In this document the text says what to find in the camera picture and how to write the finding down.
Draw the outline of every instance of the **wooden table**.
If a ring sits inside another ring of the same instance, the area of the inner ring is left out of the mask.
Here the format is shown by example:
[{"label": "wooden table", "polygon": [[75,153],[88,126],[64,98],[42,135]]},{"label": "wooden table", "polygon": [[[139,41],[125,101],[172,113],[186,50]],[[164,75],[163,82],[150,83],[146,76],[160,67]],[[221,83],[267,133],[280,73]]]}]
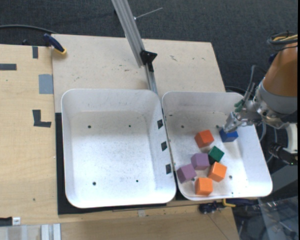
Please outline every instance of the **wooden table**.
[{"label": "wooden table", "polygon": [[[55,113],[60,112],[62,94],[72,88],[148,86],[144,68],[137,66],[125,38],[54,37],[66,47],[66,56],[40,46],[38,58],[33,58],[31,46],[0,44],[0,64],[17,66],[16,70],[0,70],[0,218],[20,217],[22,225],[62,223],[62,236],[67,235],[66,239],[74,239],[78,232],[93,236],[106,224],[111,230],[112,224],[125,228],[135,223],[140,224],[139,229],[134,229],[138,234],[146,224],[163,234],[163,223],[169,225],[170,235],[174,236],[178,223],[185,221],[191,230],[201,227],[199,232],[207,230],[211,235],[223,236],[215,239],[238,239],[231,209],[203,215],[198,204],[204,201],[172,200],[165,207],[142,213],[128,209],[58,215]],[[153,66],[160,97],[169,91],[225,91],[210,43],[143,42],[147,51],[158,53]],[[39,75],[53,75],[53,94],[40,93]],[[51,126],[34,126],[33,110],[41,110],[41,120],[51,122]],[[89,227],[91,233],[82,227]]]}]

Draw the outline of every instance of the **orange cube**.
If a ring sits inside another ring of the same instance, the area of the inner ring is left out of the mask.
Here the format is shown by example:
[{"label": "orange cube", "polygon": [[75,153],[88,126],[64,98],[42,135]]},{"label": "orange cube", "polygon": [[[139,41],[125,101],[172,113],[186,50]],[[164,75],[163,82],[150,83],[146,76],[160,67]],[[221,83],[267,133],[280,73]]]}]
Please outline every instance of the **orange cube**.
[{"label": "orange cube", "polygon": [[222,181],[226,176],[227,167],[219,162],[214,162],[208,172],[208,178],[215,182]]},{"label": "orange cube", "polygon": [[212,179],[197,178],[194,183],[195,194],[200,196],[208,196],[214,190]]},{"label": "orange cube", "polygon": [[215,140],[210,130],[198,132],[194,139],[199,148],[209,146]]}]

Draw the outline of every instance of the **black clamp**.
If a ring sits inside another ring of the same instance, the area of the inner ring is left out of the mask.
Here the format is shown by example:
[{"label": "black clamp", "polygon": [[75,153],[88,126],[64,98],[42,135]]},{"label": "black clamp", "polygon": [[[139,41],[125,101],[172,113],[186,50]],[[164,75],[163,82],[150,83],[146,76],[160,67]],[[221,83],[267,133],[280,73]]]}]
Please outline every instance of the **black clamp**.
[{"label": "black clamp", "polygon": [[158,55],[157,53],[146,51],[146,50],[142,50],[140,52],[141,60],[144,65],[148,65],[150,72],[154,72],[154,67],[152,66],[152,62],[157,57],[157,55]]}]

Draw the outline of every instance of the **green cube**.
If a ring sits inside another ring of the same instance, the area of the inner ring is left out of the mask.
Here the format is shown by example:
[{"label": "green cube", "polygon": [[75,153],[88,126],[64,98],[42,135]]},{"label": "green cube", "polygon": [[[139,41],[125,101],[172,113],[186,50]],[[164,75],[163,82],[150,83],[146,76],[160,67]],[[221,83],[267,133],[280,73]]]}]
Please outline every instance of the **green cube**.
[{"label": "green cube", "polygon": [[213,146],[212,149],[208,152],[208,158],[209,163],[212,165],[214,162],[220,162],[221,158],[224,156],[224,152],[217,148],[216,146]]}]

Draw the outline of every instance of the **block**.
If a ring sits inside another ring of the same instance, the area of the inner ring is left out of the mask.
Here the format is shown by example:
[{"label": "block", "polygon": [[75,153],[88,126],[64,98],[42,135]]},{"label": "block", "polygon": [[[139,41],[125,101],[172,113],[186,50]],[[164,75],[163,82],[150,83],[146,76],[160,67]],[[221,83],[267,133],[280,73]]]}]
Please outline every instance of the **block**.
[{"label": "block", "polygon": [[227,172],[227,167],[219,162],[214,162],[214,164],[210,167],[207,177],[212,179],[215,182],[222,181]]},{"label": "block", "polygon": [[209,196],[214,190],[211,178],[197,178],[194,183],[195,194],[200,196]]},{"label": "block", "polygon": [[223,143],[233,142],[236,138],[238,138],[237,131],[225,133],[223,128],[221,128],[221,130],[219,131],[219,134],[220,134],[220,137],[221,137],[221,140]]},{"label": "block", "polygon": [[176,171],[176,175],[178,176],[180,183],[185,183],[185,182],[190,181],[194,177],[196,177],[197,173],[196,173],[193,165],[190,163],[190,164],[180,167]]},{"label": "block", "polygon": [[215,140],[210,130],[203,130],[198,132],[195,135],[194,139],[200,149],[209,146]]},{"label": "block", "polygon": [[225,153],[222,150],[216,146],[213,146],[213,148],[208,152],[210,165],[212,165],[214,162],[220,162],[224,154]]},{"label": "block", "polygon": [[196,153],[191,157],[191,164],[195,170],[205,170],[210,166],[208,153]]}]

